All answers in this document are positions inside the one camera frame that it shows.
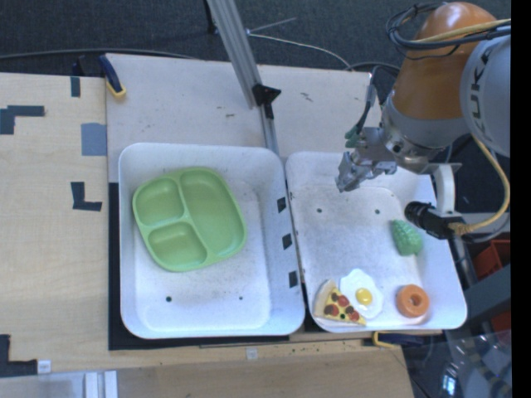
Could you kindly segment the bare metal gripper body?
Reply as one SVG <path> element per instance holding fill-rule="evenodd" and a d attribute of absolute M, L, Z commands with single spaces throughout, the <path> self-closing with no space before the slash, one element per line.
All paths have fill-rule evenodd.
<path fill-rule="evenodd" d="M 363 128 L 351 138 L 351 157 L 356 165 L 371 165 L 374 177 L 393 174 L 398 167 L 423 173 L 435 157 L 433 148 L 417 145 L 395 129 Z"/>

